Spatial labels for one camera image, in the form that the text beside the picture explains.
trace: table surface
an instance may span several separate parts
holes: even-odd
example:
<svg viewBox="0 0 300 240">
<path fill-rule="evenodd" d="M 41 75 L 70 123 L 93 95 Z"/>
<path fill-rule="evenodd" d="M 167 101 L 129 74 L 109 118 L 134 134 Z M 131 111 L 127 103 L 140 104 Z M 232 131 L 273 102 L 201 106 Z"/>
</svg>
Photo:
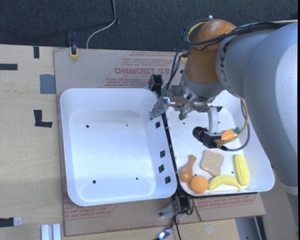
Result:
<svg viewBox="0 0 300 240">
<path fill-rule="evenodd" d="M 22 218 L 21 226 L 0 228 L 0 240 L 39 240 L 41 225 L 55 223 L 62 239 L 155 239 L 164 227 L 64 236 L 56 95 L 40 94 L 40 75 L 55 73 L 53 50 L 40 47 L 34 59 L 32 46 L 0 44 L 0 64 L 18 65 L 0 71 L 0 218 Z M 42 110 L 42 121 L 52 127 L 35 127 L 34 110 Z M 234 219 L 181 224 L 179 230 L 183 240 L 240 239 Z M 170 238 L 179 239 L 176 233 Z"/>
</svg>

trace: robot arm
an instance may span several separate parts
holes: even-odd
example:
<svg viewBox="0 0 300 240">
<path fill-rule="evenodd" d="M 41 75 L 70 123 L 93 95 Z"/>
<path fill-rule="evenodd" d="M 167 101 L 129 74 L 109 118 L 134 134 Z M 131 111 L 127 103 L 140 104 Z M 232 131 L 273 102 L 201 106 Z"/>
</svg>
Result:
<svg viewBox="0 0 300 240">
<path fill-rule="evenodd" d="M 200 25 L 193 42 L 189 41 Z M 172 106 L 181 120 L 191 111 L 208 112 L 209 130 L 193 133 L 208 148 L 220 148 L 220 135 L 211 132 L 218 108 L 209 103 L 223 90 L 245 102 L 298 229 L 298 21 L 236 27 L 221 19 L 199 20 L 186 28 L 184 40 L 191 49 L 179 55 L 187 55 L 181 82 L 163 90 L 160 111 Z"/>
</svg>

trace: toy banana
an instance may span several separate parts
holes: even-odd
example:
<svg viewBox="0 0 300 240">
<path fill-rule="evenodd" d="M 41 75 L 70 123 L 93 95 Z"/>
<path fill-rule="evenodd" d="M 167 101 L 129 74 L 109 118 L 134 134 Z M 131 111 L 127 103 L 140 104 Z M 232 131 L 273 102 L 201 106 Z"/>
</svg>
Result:
<svg viewBox="0 0 300 240">
<path fill-rule="evenodd" d="M 248 185 L 250 183 L 250 176 L 245 157 L 242 154 L 234 156 L 234 168 L 239 184 L 243 186 Z"/>
<path fill-rule="evenodd" d="M 241 189 L 241 187 L 242 187 L 234 176 L 218 175 L 216 177 L 213 177 L 210 180 L 208 189 L 214 190 L 215 188 L 219 187 L 220 185 L 231 185 L 231 186 L 237 187 L 238 189 Z"/>
</svg>

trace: cardboard box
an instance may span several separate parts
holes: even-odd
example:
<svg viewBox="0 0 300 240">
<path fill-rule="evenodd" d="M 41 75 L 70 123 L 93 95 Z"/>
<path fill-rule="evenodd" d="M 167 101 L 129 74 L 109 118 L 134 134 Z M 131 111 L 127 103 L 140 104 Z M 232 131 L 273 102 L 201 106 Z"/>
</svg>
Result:
<svg viewBox="0 0 300 240">
<path fill-rule="evenodd" d="M 158 210 L 170 198 L 82 207 L 67 194 L 60 96 L 71 88 L 143 88 L 152 74 L 167 82 L 174 52 L 79 49 L 70 57 L 68 48 L 54 50 L 57 116 L 63 191 L 64 232 L 66 236 L 168 226 L 169 219 L 159 219 Z M 177 83 L 177 74 L 172 84 Z M 178 218 L 180 224 L 252 217 L 265 214 L 258 193 L 194 199 L 194 212 Z"/>
</svg>

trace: empty white tray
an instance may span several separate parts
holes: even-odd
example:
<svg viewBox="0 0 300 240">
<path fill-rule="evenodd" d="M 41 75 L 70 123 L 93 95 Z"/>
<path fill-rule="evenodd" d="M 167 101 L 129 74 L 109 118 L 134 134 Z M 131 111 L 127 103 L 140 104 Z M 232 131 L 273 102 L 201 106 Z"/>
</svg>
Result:
<svg viewBox="0 0 300 240">
<path fill-rule="evenodd" d="M 245 123 L 245 119 L 241 110 L 240 99 L 234 97 L 229 92 L 224 90 L 219 94 L 215 100 L 209 104 L 211 106 L 222 106 L 222 110 L 218 113 L 218 131 L 229 129 L 235 129 L 238 127 L 241 129 Z M 182 168 L 189 161 L 189 155 L 194 155 L 196 161 L 193 165 L 194 175 L 203 175 L 208 180 L 212 176 L 200 168 L 200 162 L 202 161 L 204 151 L 207 149 L 201 142 L 199 142 L 193 136 L 193 129 L 195 127 L 209 128 L 208 113 L 199 113 L 193 111 L 188 114 L 188 117 L 184 120 L 179 120 L 178 112 L 174 111 L 170 107 L 166 116 L 168 118 L 170 138 L 175 156 L 175 162 L 178 170 Z M 195 193 L 190 188 L 189 183 L 181 182 L 182 188 L 192 196 L 211 196 L 211 195 L 232 195 L 243 193 L 263 192 L 270 190 L 274 183 L 275 177 L 271 168 L 269 159 L 265 154 L 254 128 L 249 121 L 250 126 L 250 140 L 248 145 L 240 151 L 222 151 L 219 148 L 211 148 L 210 150 L 216 153 L 220 153 L 224 157 L 224 161 L 221 166 L 221 174 L 236 176 L 234 167 L 234 155 L 242 154 L 245 157 L 249 174 L 250 184 L 244 186 L 242 189 L 238 189 L 235 186 L 221 185 L 214 190 L 206 190 L 203 194 Z M 230 149 L 241 147 L 247 139 L 247 131 L 237 140 L 226 144 L 225 146 Z"/>
<path fill-rule="evenodd" d="M 157 97 L 142 88 L 73 88 L 60 98 L 67 192 L 79 206 L 167 198 L 177 188 Z"/>
</svg>

